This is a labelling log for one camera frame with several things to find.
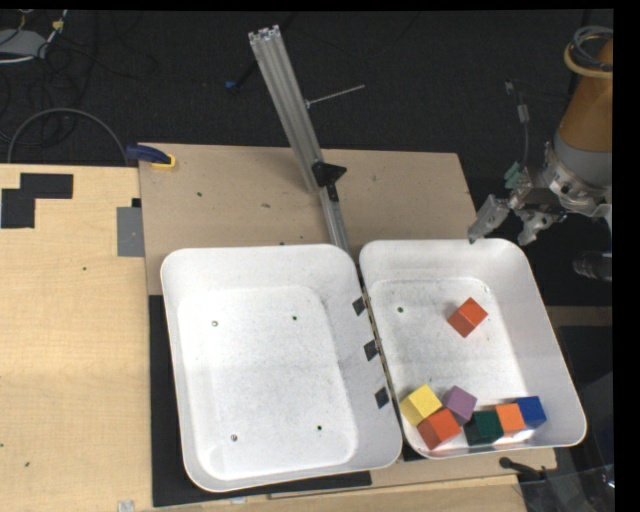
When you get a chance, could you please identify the red cube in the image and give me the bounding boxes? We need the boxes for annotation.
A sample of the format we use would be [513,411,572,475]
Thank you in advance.
[416,407,463,452]
[446,296,489,339]

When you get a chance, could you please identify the white plastic tray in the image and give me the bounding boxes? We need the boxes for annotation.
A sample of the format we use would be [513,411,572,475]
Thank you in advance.
[159,242,404,494]
[357,237,588,461]

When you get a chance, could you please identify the blue cube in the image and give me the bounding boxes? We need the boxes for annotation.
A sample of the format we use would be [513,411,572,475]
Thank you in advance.
[514,395,548,430]

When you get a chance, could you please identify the black cylinder on white bracket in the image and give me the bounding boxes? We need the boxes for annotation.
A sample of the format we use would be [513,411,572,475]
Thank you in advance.
[572,201,614,283]

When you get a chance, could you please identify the green cube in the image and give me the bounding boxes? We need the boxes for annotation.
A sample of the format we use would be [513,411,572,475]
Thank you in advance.
[463,410,505,448]

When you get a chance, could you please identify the purple cube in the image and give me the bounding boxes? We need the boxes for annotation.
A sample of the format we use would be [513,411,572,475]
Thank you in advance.
[440,384,479,427]

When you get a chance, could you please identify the yellow cube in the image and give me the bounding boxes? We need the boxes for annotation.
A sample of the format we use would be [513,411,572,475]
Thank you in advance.
[398,383,444,428]

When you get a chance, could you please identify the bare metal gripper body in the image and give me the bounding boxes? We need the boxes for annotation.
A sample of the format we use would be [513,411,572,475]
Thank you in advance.
[508,142,613,224]

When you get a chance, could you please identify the brown cardboard board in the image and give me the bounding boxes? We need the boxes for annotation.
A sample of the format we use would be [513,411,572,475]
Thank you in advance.
[136,142,559,502]

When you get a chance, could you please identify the orange cube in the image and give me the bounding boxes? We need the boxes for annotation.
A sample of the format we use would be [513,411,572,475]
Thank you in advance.
[494,402,528,436]

